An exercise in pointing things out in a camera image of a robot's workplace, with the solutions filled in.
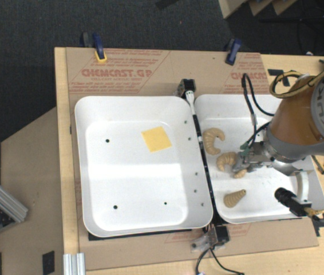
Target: white plastic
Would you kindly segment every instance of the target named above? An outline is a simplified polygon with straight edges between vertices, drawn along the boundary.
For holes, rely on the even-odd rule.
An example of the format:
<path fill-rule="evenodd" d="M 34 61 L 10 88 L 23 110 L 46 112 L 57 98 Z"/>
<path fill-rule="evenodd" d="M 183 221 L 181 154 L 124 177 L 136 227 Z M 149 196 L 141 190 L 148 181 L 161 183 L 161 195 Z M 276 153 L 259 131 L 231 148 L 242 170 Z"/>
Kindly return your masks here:
<path fill-rule="evenodd" d="M 309 175 L 306 171 L 301 171 L 295 174 L 297 178 L 297 198 L 300 201 L 308 200 L 309 199 Z"/>
<path fill-rule="evenodd" d="M 280 100 L 271 95 L 256 95 L 258 103 L 268 112 L 274 113 Z M 250 138 L 253 133 L 250 112 L 245 99 L 241 95 L 202 95 L 195 101 L 196 114 L 201 131 L 217 127 L 225 134 L 225 141 L 219 139 L 214 146 L 220 148 L 221 153 L 239 152 L 239 147 Z M 268 122 L 271 117 L 262 114 L 254 107 L 258 127 Z M 256 141 L 262 140 L 262 133 Z M 225 172 L 216 165 L 216 158 L 207 154 L 208 168 L 211 176 L 212 188 L 219 215 L 229 223 L 246 223 L 275 219 L 295 218 L 285 206 L 278 203 L 274 192 L 278 187 L 284 187 L 297 193 L 295 176 L 285 176 L 273 168 L 262 167 L 246 174 L 241 179 L 233 178 L 231 166 L 226 166 Z M 324 209 L 324 195 L 310 158 L 293 163 L 296 168 L 308 171 L 309 200 L 314 209 Z M 233 208 L 224 205 L 223 197 L 231 192 L 246 190 L 246 196 Z"/>
<path fill-rule="evenodd" d="M 77 103 L 75 117 L 90 233 L 110 237 L 209 224 L 210 193 L 184 100 L 89 96 Z M 172 147 L 151 153 L 141 133 L 160 126 Z"/>

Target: yellow sponge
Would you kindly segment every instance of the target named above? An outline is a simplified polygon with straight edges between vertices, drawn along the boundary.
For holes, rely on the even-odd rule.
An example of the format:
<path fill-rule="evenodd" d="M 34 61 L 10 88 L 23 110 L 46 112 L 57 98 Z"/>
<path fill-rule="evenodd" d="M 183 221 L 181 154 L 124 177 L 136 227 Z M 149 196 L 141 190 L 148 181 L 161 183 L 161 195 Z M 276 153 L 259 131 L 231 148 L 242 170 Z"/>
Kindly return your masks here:
<path fill-rule="evenodd" d="M 143 131 L 141 135 L 151 153 L 172 147 L 162 126 Z"/>

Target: dark carpet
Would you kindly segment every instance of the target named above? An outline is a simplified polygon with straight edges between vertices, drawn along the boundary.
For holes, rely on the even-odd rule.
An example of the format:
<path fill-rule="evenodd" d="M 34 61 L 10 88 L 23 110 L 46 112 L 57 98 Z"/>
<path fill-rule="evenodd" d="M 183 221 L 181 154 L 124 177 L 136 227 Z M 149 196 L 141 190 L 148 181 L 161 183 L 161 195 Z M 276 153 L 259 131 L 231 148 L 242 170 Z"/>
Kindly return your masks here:
<path fill-rule="evenodd" d="M 54 47 L 78 46 L 98 32 L 107 48 L 223 50 L 324 55 L 324 23 L 261 23 L 260 19 L 324 14 L 324 0 L 300 0 L 282 15 L 272 6 L 254 17 L 248 4 L 223 19 L 218 0 L 0 0 L 0 140 L 56 106 Z"/>

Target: wooden table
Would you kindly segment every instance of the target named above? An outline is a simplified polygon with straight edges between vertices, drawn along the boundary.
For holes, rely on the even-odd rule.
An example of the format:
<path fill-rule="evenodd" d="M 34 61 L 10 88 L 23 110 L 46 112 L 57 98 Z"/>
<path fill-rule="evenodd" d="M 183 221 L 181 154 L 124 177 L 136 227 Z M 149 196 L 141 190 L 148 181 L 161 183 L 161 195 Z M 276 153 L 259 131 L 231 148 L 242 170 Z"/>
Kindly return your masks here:
<path fill-rule="evenodd" d="M 266 69 L 295 69 L 299 72 L 318 74 L 320 57 L 262 55 Z M 55 48 L 58 133 L 61 170 L 61 198 L 64 253 L 76 254 L 80 251 L 74 189 L 72 140 L 69 133 L 70 113 L 67 79 L 66 48 Z M 321 179 L 324 190 L 324 179 Z M 226 267 L 245 274 L 324 274 L 324 228 L 320 230 L 319 247 L 295 249 L 279 252 L 248 254 L 222 258 Z M 128 268 L 95 270 L 89 275 L 114 274 L 195 274 L 196 261 L 180 261 L 152 264 Z M 200 270 L 207 275 L 226 274 L 213 259 L 203 260 Z"/>

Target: blue clamp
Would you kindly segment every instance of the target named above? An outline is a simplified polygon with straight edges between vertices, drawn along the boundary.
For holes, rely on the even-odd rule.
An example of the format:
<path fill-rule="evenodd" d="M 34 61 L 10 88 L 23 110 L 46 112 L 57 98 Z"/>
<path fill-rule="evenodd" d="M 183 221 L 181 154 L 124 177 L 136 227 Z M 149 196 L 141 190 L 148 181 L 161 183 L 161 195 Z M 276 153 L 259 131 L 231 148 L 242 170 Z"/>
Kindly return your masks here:
<path fill-rule="evenodd" d="M 240 39 L 231 39 L 227 45 L 226 51 L 228 51 L 228 55 L 226 58 L 226 63 L 229 65 L 233 65 L 236 60 L 236 55 L 238 50 L 241 48 L 242 41 Z"/>
<path fill-rule="evenodd" d="M 102 45 L 101 37 L 97 33 L 93 33 L 92 38 L 90 38 L 87 32 L 82 32 L 80 37 L 80 47 L 94 47 L 96 49 L 94 51 L 94 54 L 96 55 L 97 61 L 105 62 L 107 60 L 106 53 Z"/>
<path fill-rule="evenodd" d="M 98 62 L 105 62 L 107 60 L 106 53 L 104 51 L 104 47 L 102 45 L 101 37 L 97 33 L 92 34 L 94 48 L 96 51 L 94 52 Z"/>

